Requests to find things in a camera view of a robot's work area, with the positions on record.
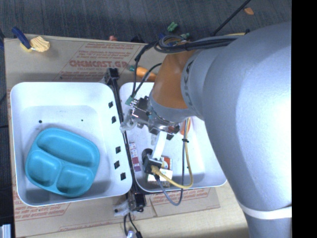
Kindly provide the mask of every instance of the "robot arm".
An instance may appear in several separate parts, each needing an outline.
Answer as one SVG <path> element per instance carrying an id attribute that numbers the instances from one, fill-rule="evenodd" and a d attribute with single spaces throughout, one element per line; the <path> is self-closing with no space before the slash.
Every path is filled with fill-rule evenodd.
<path id="1" fill-rule="evenodd" d="M 167 55 L 147 99 L 171 128 L 188 116 L 205 121 L 251 238 L 292 236 L 291 214 L 279 215 L 292 205 L 290 78 L 291 24 L 283 23 L 226 47 Z"/>

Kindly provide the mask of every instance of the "blue plate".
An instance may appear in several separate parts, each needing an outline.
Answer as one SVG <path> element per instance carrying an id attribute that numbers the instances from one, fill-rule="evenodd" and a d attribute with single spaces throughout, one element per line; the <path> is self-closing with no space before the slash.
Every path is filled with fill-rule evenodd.
<path id="1" fill-rule="evenodd" d="M 91 187 L 99 160 L 99 150 L 90 140 L 67 130 L 48 128 L 36 137 L 25 172 L 40 188 L 77 197 Z"/>

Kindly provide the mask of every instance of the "white strap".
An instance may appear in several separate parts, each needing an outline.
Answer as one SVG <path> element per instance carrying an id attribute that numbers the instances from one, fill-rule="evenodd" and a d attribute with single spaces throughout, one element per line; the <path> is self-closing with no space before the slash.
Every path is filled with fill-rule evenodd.
<path id="1" fill-rule="evenodd" d="M 276 220 L 276 219 L 284 219 L 292 217 L 292 206 L 284 207 L 281 209 L 277 209 L 274 211 L 257 211 L 250 209 L 238 201 L 242 211 L 254 218 L 261 220 Z"/>

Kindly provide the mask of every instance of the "yellow cable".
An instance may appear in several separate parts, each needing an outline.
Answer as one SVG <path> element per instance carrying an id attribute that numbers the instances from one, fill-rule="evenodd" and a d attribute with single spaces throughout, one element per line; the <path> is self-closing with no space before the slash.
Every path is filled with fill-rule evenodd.
<path id="1" fill-rule="evenodd" d="M 185 131 L 185 135 L 184 137 L 187 139 L 187 133 L 189 130 L 189 126 L 187 126 L 187 130 Z M 170 182 L 171 184 L 173 184 L 174 186 L 178 187 L 178 188 L 190 188 L 191 186 L 193 186 L 194 183 L 194 178 L 193 178 L 193 173 L 192 173 L 192 169 L 190 167 L 190 162 L 189 162 L 189 156 L 188 156 L 188 148 L 187 148 L 187 142 L 185 141 L 185 153 L 186 153 L 186 161 L 187 161 L 187 166 L 188 166 L 188 172 L 189 172 L 189 176 L 190 176 L 190 184 L 188 185 L 181 185 L 178 184 L 176 182 L 174 182 L 173 180 L 171 180 L 170 178 L 168 178 L 167 176 L 165 176 L 164 174 L 161 173 L 161 171 L 159 170 L 158 167 L 156 166 L 151 166 L 152 169 L 152 173 L 155 175 L 158 175 L 160 177 L 163 177 L 165 180 L 167 180 L 168 182 Z"/>

